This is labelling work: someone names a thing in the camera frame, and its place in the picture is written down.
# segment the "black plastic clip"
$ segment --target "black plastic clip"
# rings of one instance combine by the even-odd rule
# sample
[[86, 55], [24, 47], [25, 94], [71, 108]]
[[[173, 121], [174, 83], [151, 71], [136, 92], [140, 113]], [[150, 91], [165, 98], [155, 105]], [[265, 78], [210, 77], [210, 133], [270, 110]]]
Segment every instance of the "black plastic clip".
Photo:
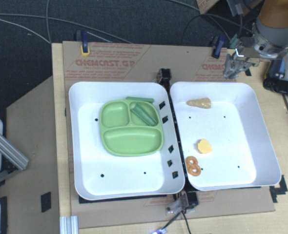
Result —
[[75, 41], [82, 41], [81, 55], [83, 57], [88, 57], [90, 55], [90, 48], [87, 40], [87, 32], [85, 30], [77, 30], [74, 35]]
[[166, 91], [169, 93], [170, 89], [170, 80], [172, 78], [171, 69], [169, 68], [161, 68], [157, 73], [157, 83], [164, 86]]
[[212, 54], [211, 56], [216, 58], [216, 59], [219, 59], [220, 57], [220, 52], [221, 52], [221, 49], [223, 47], [223, 44], [225, 43], [226, 39], [224, 37], [219, 37], [217, 42], [216, 42], [216, 45], [212, 51]]
[[270, 193], [273, 200], [273, 203], [277, 203], [277, 195], [284, 195], [288, 192], [287, 185], [284, 179], [284, 175], [282, 175], [281, 181], [279, 183], [280, 187], [270, 186]]

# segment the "pretzel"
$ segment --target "pretzel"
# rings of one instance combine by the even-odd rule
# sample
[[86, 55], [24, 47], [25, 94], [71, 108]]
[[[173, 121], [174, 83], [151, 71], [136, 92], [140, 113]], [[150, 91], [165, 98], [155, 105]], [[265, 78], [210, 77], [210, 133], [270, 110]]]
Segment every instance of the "pretzel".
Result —
[[201, 174], [201, 168], [198, 165], [198, 161], [194, 156], [189, 156], [185, 159], [187, 172], [193, 176]]

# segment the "food item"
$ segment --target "food item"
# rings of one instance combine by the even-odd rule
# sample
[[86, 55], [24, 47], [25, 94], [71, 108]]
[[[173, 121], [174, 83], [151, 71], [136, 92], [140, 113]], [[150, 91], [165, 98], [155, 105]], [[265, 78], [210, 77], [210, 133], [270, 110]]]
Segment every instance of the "food item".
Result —
[[198, 161], [194, 156], [188, 156], [185, 159], [187, 172], [193, 176], [201, 174], [201, 168], [198, 165]]
[[198, 148], [198, 150], [199, 150], [202, 154], [207, 154], [207, 153], [212, 152], [211, 144], [210, 144], [209, 141], [206, 140], [206, 139], [201, 139], [201, 140], [197, 143], [197, 148]]
[[211, 101], [209, 98], [189, 100], [187, 104], [193, 107], [211, 108]]

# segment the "white tray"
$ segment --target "white tray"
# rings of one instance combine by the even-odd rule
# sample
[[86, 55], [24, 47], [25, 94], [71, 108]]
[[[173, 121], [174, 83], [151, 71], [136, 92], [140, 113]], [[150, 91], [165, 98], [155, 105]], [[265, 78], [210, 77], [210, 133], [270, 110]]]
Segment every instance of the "white tray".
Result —
[[[146, 156], [114, 156], [103, 146], [98, 119], [108, 101], [126, 97], [153, 98], [163, 124], [164, 144]], [[69, 90], [74, 176], [78, 194], [87, 200], [175, 194], [185, 175], [168, 95], [156, 83], [77, 82]]]
[[[184, 157], [194, 156], [202, 168], [188, 175], [201, 191], [275, 185], [281, 179], [255, 92], [244, 83], [177, 82], [171, 98]], [[211, 108], [188, 106], [192, 99], [209, 98]], [[206, 139], [213, 151], [201, 154], [195, 144]]]

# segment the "blue clamp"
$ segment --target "blue clamp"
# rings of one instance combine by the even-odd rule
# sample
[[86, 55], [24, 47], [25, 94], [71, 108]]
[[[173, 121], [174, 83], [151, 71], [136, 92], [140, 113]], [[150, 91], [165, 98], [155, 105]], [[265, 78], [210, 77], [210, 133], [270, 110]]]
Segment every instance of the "blue clamp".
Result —
[[84, 57], [88, 57], [90, 55], [90, 48], [87, 41], [87, 33], [85, 30], [81, 30], [81, 40], [82, 40], [81, 55]]
[[226, 41], [226, 39], [224, 37], [218, 38], [216, 45], [215, 45], [215, 48], [213, 49], [212, 54], [211, 54], [212, 57], [219, 59], [220, 52], [221, 52], [221, 49], [222, 49], [225, 41]]

